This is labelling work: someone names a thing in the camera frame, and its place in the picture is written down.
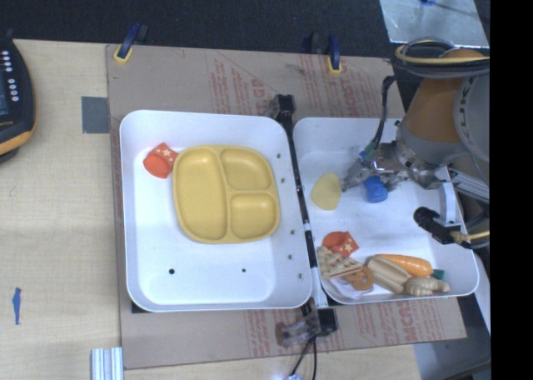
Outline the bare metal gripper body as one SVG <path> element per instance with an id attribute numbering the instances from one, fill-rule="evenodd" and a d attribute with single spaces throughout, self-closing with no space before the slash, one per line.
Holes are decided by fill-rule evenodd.
<path id="1" fill-rule="evenodd" d="M 383 175 L 387 173 L 406 173 L 407 181 L 427 190 L 438 188 L 446 181 L 445 177 L 438 176 L 442 166 L 427 163 L 399 141 L 371 142 L 360 152 L 358 159 L 368 163 L 368 178 L 377 177 L 383 185 Z"/>

